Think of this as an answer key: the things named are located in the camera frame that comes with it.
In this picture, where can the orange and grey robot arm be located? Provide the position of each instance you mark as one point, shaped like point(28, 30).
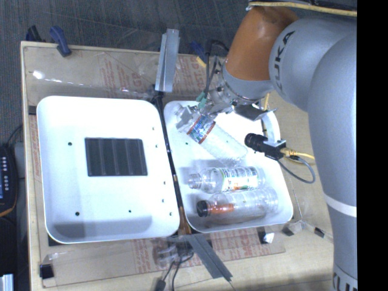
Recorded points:
point(327, 80)

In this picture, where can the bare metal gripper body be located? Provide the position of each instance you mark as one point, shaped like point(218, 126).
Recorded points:
point(219, 102)

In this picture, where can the black ribbed rectangular panel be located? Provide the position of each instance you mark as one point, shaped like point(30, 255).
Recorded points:
point(116, 157)

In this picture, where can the brown cardboard board red print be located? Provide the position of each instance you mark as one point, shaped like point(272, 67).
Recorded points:
point(91, 68)

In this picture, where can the white plastic tray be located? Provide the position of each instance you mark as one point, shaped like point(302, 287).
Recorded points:
point(272, 192)
point(100, 199)

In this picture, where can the black cylinder on white bracket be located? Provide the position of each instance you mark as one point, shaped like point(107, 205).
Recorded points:
point(266, 145)

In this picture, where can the clear bottle black cap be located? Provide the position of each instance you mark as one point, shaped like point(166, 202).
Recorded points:
point(239, 206)

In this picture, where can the clear bottle green white label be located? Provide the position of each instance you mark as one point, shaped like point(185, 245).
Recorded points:
point(230, 179)

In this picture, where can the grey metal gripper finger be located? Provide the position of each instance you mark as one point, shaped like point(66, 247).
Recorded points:
point(183, 122)
point(192, 111)

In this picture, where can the clear bottle blue red label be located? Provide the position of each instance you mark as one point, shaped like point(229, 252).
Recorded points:
point(218, 142)

